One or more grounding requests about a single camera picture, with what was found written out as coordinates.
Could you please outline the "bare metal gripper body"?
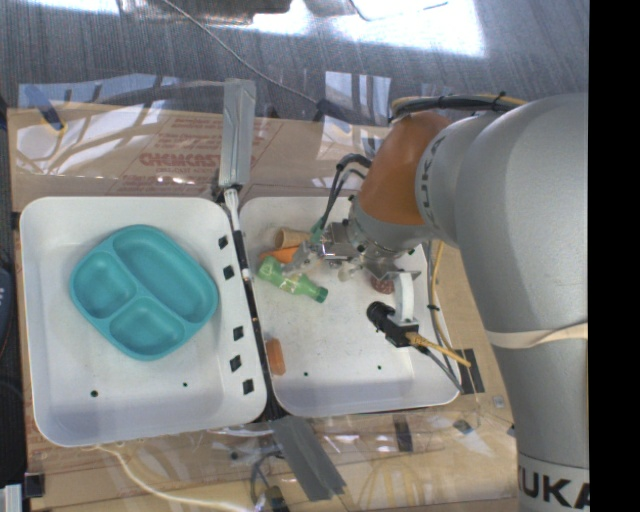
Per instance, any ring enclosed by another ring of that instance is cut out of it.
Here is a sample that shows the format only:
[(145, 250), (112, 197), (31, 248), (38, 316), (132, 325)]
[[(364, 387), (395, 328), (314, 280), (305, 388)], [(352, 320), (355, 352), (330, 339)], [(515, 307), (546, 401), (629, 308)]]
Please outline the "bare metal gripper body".
[(336, 259), (331, 264), (349, 265), (354, 268), (380, 266), (386, 253), (360, 229), (356, 222), (343, 219), (328, 223), (319, 235), (319, 241), (332, 241)]

